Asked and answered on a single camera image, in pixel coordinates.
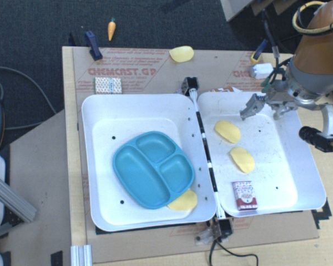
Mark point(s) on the orange carrot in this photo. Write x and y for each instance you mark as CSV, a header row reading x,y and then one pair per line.
x,y
111,30

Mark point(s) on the small white box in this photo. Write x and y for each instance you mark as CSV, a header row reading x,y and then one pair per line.
x,y
262,70

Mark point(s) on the white patterned packet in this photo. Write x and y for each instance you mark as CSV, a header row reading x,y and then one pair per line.
x,y
108,85

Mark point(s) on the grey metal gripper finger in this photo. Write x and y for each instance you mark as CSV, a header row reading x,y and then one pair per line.
x,y
283,110
252,107

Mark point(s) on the brown cardboard board red print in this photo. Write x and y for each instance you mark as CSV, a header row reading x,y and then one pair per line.
x,y
161,73

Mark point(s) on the orange and white packet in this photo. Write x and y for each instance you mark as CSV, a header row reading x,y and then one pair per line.
x,y
224,89

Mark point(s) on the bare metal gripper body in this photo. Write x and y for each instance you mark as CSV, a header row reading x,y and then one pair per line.
x,y
291,94

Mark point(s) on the thin black and white rod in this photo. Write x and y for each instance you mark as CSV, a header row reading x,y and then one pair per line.
x,y
206,145

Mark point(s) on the yellow potato chip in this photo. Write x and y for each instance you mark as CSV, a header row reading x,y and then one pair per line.
x,y
227,132
242,159
186,202
181,54

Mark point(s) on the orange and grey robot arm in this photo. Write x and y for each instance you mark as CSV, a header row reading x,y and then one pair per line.
x,y
319,46

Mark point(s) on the red and white carton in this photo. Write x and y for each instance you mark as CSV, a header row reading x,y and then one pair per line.
x,y
245,195

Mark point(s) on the white plastic tray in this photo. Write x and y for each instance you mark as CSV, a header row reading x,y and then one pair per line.
x,y
105,115
280,154

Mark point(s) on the blue divided plate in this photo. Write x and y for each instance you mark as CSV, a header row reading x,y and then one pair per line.
x,y
144,173

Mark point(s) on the black cylinder on white bracket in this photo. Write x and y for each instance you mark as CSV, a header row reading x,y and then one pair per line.
x,y
317,137

